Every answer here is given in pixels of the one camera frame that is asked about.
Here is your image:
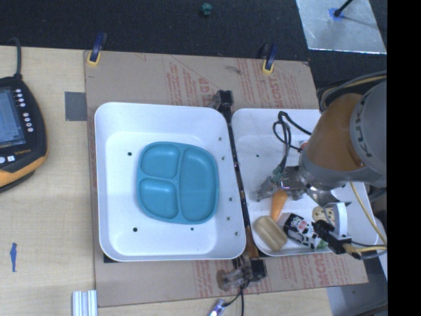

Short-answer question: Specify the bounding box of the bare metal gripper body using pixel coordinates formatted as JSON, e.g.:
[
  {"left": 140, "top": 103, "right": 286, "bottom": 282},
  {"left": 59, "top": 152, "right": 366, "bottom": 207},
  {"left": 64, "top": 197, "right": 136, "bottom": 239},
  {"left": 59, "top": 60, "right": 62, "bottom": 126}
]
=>
[{"left": 271, "top": 165, "right": 340, "bottom": 207}]

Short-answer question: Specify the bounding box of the orange carrot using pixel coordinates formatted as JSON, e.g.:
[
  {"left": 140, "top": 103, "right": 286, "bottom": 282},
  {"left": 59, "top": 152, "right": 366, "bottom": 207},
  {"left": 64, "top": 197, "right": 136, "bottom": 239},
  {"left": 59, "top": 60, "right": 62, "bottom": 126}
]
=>
[{"left": 270, "top": 189, "right": 289, "bottom": 223}]

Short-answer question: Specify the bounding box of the beige biscuit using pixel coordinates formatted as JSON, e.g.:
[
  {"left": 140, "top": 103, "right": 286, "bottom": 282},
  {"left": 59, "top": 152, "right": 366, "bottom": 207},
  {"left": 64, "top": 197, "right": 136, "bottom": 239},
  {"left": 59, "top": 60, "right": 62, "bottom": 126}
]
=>
[{"left": 312, "top": 205, "right": 337, "bottom": 225}]

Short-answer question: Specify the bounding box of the black and white cow carton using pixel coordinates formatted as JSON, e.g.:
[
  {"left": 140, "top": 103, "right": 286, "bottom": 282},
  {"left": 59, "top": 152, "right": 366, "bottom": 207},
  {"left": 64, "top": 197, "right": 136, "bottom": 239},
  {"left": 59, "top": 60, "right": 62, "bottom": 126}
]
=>
[{"left": 282, "top": 213, "right": 325, "bottom": 251}]

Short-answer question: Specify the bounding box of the thin black and white rod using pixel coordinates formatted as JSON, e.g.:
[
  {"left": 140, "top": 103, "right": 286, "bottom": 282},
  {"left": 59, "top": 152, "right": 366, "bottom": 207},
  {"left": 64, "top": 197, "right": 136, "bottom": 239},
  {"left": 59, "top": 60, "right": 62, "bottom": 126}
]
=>
[{"left": 222, "top": 103, "right": 261, "bottom": 260}]

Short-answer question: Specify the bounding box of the beige bread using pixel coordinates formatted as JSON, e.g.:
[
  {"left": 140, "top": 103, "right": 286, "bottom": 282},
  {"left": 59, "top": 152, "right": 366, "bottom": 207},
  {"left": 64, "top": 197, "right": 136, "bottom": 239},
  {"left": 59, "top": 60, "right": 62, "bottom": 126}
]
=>
[{"left": 253, "top": 215, "right": 288, "bottom": 251}]

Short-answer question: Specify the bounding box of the white plastic tray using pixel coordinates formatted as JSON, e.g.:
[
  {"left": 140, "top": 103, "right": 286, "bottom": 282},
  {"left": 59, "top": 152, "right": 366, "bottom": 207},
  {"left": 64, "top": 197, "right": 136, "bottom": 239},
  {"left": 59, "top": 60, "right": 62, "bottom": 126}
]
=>
[
  {"left": 93, "top": 101, "right": 247, "bottom": 263},
  {"left": 230, "top": 107, "right": 380, "bottom": 257}
]

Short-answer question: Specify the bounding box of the blue divided plate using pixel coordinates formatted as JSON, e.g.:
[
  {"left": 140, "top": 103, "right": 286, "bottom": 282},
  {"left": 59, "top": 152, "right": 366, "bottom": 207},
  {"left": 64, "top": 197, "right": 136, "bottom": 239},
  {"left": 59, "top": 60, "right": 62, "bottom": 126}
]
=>
[{"left": 136, "top": 141, "right": 220, "bottom": 225}]

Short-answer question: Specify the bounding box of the brown cardboard board red print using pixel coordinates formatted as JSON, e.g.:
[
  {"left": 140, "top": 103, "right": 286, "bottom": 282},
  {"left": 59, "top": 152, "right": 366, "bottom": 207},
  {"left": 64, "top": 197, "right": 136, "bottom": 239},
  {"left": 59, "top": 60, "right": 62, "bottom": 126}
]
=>
[{"left": 84, "top": 50, "right": 370, "bottom": 307}]

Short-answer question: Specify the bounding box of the black cylinder on white bracket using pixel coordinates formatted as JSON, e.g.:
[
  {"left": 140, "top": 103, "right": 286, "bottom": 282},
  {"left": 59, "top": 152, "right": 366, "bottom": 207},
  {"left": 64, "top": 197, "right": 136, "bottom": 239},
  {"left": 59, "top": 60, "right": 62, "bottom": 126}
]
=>
[{"left": 311, "top": 201, "right": 353, "bottom": 255}]

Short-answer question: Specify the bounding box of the black block with thin wires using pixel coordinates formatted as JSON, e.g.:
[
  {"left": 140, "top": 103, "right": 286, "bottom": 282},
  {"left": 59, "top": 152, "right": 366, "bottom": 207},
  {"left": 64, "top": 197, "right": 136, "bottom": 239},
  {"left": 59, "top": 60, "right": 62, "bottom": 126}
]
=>
[
  {"left": 212, "top": 90, "right": 235, "bottom": 112},
  {"left": 249, "top": 258, "right": 268, "bottom": 282}
]

